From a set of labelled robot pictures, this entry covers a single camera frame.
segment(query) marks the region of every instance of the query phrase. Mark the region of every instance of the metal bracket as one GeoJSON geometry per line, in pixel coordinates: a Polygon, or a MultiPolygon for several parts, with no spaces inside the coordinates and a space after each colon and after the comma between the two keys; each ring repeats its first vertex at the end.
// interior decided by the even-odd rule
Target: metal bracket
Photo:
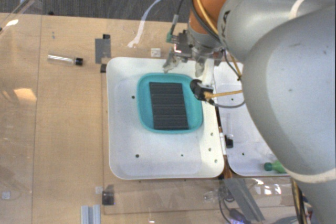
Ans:
{"type": "Polygon", "coordinates": [[[114,205],[113,185],[108,185],[107,188],[103,191],[102,204],[103,205],[114,205]]]}
{"type": "Polygon", "coordinates": [[[111,58],[111,39],[104,34],[103,38],[96,38],[96,63],[102,63],[101,58],[111,58]]]}
{"type": "Polygon", "coordinates": [[[92,207],[82,206],[81,224],[101,224],[100,205],[94,205],[92,207]]]}

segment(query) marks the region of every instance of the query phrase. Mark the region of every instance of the black cap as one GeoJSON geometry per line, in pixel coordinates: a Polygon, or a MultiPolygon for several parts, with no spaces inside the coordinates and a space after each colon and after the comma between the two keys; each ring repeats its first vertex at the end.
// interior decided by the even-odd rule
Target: black cap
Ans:
{"type": "Polygon", "coordinates": [[[76,58],[75,59],[75,65],[76,66],[82,66],[83,65],[83,58],[76,58]]]}

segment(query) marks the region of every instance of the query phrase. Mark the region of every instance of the green object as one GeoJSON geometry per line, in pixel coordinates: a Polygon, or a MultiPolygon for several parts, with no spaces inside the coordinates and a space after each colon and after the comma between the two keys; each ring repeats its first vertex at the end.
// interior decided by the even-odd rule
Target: green object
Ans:
{"type": "Polygon", "coordinates": [[[167,33],[166,42],[170,43],[171,41],[172,41],[172,34],[171,31],[169,30],[169,32],[167,33]]]}
{"type": "Polygon", "coordinates": [[[265,171],[278,171],[279,173],[285,174],[286,171],[284,169],[284,167],[282,166],[280,161],[275,161],[273,163],[265,163],[264,164],[264,169],[265,171]]]}

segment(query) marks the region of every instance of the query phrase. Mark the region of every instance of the cable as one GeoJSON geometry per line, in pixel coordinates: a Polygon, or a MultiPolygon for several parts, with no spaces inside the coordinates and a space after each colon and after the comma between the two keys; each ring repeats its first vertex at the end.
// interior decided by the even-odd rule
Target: cable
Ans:
{"type": "Polygon", "coordinates": [[[205,20],[206,20],[206,22],[210,25],[210,27],[213,30],[213,32],[215,32],[218,35],[218,29],[214,26],[213,22],[210,20],[207,12],[205,11],[205,9],[204,9],[204,7],[203,7],[203,5],[201,3],[201,0],[196,0],[196,2],[198,4],[198,6],[199,6],[199,8],[200,8],[200,10],[201,10],[201,12],[202,12],[205,20]]]}
{"type": "Polygon", "coordinates": [[[241,106],[243,106],[245,104],[245,100],[238,105],[222,105],[222,104],[216,104],[214,100],[210,99],[209,104],[216,106],[218,108],[222,108],[222,109],[236,109],[236,108],[240,108],[241,106]]]}
{"type": "MultiPolygon", "coordinates": [[[[204,9],[204,7],[202,5],[201,0],[196,0],[196,2],[198,4],[198,6],[199,6],[199,8],[200,8],[200,10],[201,10],[201,12],[202,12],[205,20],[206,20],[206,22],[210,25],[210,27],[213,30],[213,32],[215,32],[215,34],[218,35],[218,29],[215,27],[215,25],[213,24],[213,22],[210,20],[207,12],[205,11],[205,9],[204,9]]],[[[237,73],[238,73],[238,77],[241,77],[242,73],[239,70],[239,67],[237,65],[237,62],[236,62],[235,58],[234,57],[231,57],[231,58],[232,58],[232,62],[234,63],[234,65],[236,67],[236,70],[237,70],[237,73]]]]}
{"type": "Polygon", "coordinates": [[[232,92],[220,92],[220,93],[211,93],[211,92],[204,92],[205,99],[211,99],[215,97],[227,96],[227,95],[234,95],[242,93],[243,90],[232,91],[232,92]]]}
{"type": "Polygon", "coordinates": [[[176,13],[174,14],[174,17],[173,17],[172,27],[170,28],[170,35],[173,35],[173,32],[174,32],[175,26],[176,26],[177,21],[178,21],[178,15],[180,13],[180,9],[181,9],[183,1],[184,0],[179,0],[178,1],[178,7],[177,7],[176,13]]]}
{"type": "Polygon", "coordinates": [[[294,197],[295,211],[297,214],[298,221],[300,224],[307,224],[306,214],[304,211],[302,191],[294,179],[292,179],[291,181],[292,181],[292,193],[294,197]]]}
{"type": "Polygon", "coordinates": [[[195,18],[197,19],[197,21],[199,22],[199,24],[205,29],[205,31],[215,40],[217,41],[218,43],[220,43],[219,41],[219,37],[218,35],[212,31],[211,28],[209,28],[205,22],[200,18],[200,16],[198,15],[196,9],[195,9],[195,5],[194,5],[194,2],[193,0],[191,0],[191,10],[193,12],[193,14],[195,15],[195,18]]]}
{"type": "Polygon", "coordinates": [[[224,49],[223,53],[224,53],[224,58],[225,58],[226,63],[233,70],[233,72],[237,75],[238,80],[240,80],[240,76],[239,76],[237,70],[230,64],[229,60],[227,59],[227,55],[226,55],[226,50],[225,49],[224,49]]]}
{"type": "Polygon", "coordinates": [[[219,198],[219,196],[218,196],[218,203],[219,203],[219,209],[221,211],[221,214],[222,214],[223,218],[226,220],[227,223],[231,224],[231,221],[228,220],[228,218],[224,215],[223,208],[222,208],[222,202],[221,202],[221,199],[219,198]]]}

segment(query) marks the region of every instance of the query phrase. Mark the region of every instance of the gray robot arm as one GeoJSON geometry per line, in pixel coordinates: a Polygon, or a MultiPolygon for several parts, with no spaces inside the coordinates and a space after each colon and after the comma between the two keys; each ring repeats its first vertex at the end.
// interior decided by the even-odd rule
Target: gray robot arm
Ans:
{"type": "Polygon", "coordinates": [[[335,0],[227,0],[217,26],[244,64],[258,130],[320,223],[334,223],[335,0]]]}

